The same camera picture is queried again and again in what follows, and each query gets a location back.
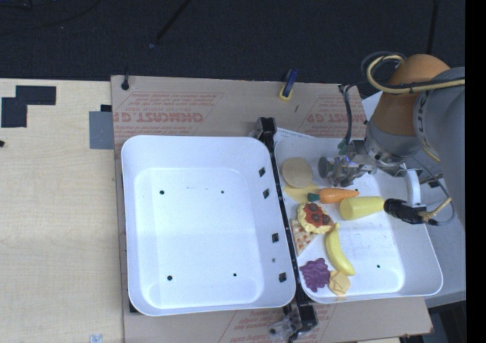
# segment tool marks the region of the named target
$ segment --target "black floor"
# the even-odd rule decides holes
[[[465,0],[0,0],[0,45],[1,77],[356,83],[382,50],[464,66]]]

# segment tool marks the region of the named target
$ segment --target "toy banana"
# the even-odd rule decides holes
[[[326,234],[324,243],[326,244],[327,255],[336,270],[346,275],[354,275],[355,268],[342,252],[338,229],[339,223],[336,223],[333,230]]]

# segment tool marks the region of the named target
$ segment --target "black tape marking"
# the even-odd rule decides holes
[[[28,105],[55,105],[56,87],[16,86],[15,97],[2,98],[2,127],[27,127]]]

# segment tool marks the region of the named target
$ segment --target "purple grapes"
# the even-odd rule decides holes
[[[317,258],[315,261],[309,261],[299,267],[304,276],[305,284],[314,293],[318,288],[323,288],[329,284],[330,271],[324,258]]]

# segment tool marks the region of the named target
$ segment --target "light wood surface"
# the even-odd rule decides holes
[[[56,105],[29,105],[27,127],[0,128],[0,341],[123,341],[112,150],[90,149],[89,111],[108,82],[56,85]]]

